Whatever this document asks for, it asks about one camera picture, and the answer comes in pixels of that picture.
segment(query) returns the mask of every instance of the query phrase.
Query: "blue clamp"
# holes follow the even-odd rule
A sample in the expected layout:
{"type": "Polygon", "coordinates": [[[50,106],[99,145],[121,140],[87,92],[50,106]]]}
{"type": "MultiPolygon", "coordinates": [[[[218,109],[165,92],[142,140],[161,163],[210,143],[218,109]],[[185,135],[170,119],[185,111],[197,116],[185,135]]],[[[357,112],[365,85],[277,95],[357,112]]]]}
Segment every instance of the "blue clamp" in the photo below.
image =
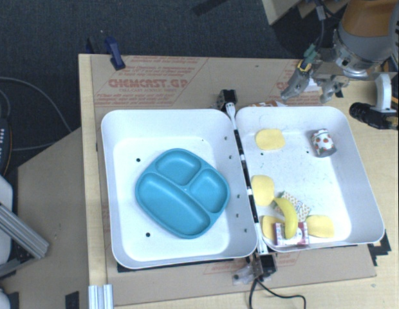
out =
{"type": "Polygon", "coordinates": [[[105,47],[106,47],[108,53],[110,53],[112,55],[111,63],[114,66],[114,68],[116,70],[124,69],[125,63],[121,58],[120,50],[118,49],[118,43],[115,40],[115,38],[114,37],[106,37],[104,43],[105,43],[105,47]]]}

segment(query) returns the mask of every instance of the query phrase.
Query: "black device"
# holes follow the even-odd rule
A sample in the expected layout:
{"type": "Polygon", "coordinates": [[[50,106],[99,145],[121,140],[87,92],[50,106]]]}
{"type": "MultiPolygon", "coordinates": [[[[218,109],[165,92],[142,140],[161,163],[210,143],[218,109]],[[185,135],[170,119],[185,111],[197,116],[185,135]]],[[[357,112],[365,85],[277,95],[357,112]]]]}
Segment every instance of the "black device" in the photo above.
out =
{"type": "Polygon", "coordinates": [[[0,173],[4,174],[8,167],[11,149],[10,126],[8,122],[0,118],[0,173]]]}
{"type": "Polygon", "coordinates": [[[354,103],[349,108],[349,115],[358,121],[377,129],[395,129],[398,130],[397,112],[383,113],[374,110],[373,106],[366,103],[354,103]]]}

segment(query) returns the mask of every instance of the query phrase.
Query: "cardboard sheet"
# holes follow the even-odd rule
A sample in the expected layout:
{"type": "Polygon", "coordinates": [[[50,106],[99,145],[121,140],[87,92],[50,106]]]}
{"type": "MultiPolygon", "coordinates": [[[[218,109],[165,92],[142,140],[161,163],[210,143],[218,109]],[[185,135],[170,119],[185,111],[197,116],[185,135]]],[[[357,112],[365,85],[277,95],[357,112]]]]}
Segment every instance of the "cardboard sheet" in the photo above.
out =
{"type": "MultiPolygon", "coordinates": [[[[232,280],[233,272],[246,265],[245,259],[139,271],[118,266],[111,250],[100,124],[104,115],[115,109],[214,108],[222,89],[236,91],[238,109],[265,102],[272,105],[273,101],[281,104],[281,90],[287,87],[298,61],[125,56],[126,68],[115,71],[109,58],[91,56],[91,68],[107,276],[115,291],[115,305],[249,290],[250,285],[232,280]]],[[[287,105],[319,106],[318,88],[291,98],[287,105]]],[[[274,288],[375,275],[366,245],[274,255],[278,271],[267,279],[267,285],[274,288]]]]}

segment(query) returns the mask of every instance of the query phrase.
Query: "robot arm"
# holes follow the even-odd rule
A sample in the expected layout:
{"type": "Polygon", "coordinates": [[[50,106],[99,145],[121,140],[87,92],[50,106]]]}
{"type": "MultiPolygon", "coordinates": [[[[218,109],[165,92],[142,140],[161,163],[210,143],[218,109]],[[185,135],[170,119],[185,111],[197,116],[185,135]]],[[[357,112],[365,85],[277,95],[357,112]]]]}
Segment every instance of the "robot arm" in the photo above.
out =
{"type": "MultiPolygon", "coordinates": [[[[368,124],[377,128],[391,127],[386,118],[395,115],[396,111],[391,109],[391,84],[386,76],[391,79],[396,73],[385,73],[386,76],[382,77],[379,68],[392,57],[398,71],[398,15],[399,0],[350,0],[334,31],[333,46],[321,48],[318,43],[311,45],[281,98],[287,101],[300,95],[310,78],[322,88],[322,103],[331,100],[334,93],[339,93],[350,80],[373,80],[377,84],[378,96],[390,99],[379,97],[377,106],[371,109],[384,114],[380,115],[382,121],[368,124]]],[[[325,14],[319,13],[319,18],[324,24],[325,14]]]]}

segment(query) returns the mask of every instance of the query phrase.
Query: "checkered wrapper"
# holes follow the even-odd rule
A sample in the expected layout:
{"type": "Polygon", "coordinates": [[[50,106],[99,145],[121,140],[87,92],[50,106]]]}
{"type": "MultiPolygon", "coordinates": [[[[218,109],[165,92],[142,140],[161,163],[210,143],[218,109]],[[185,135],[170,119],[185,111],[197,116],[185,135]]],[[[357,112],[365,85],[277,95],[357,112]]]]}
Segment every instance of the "checkered wrapper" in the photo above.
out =
{"type": "MultiPolygon", "coordinates": [[[[293,204],[295,211],[297,212],[298,222],[304,222],[311,209],[302,201],[298,200],[296,197],[286,191],[281,194],[281,197],[288,199],[293,204]]],[[[275,210],[282,214],[281,209],[278,206],[275,206],[275,210]]]]}

